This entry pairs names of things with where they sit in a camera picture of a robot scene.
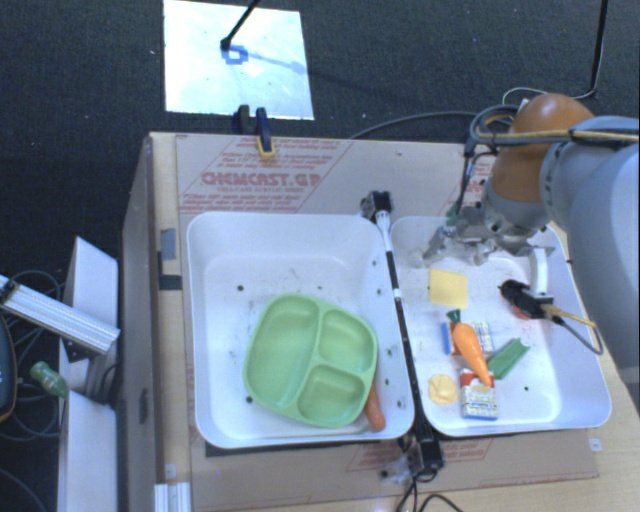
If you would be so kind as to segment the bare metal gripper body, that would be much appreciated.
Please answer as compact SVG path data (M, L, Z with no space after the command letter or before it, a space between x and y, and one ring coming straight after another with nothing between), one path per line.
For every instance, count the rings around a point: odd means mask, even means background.
M502 249L515 257L529 256L535 249L550 255L553 246L532 245L530 239L537 228L521 227L510 222L491 205L453 206L446 215L446 226L452 237L465 244L475 245L484 253Z

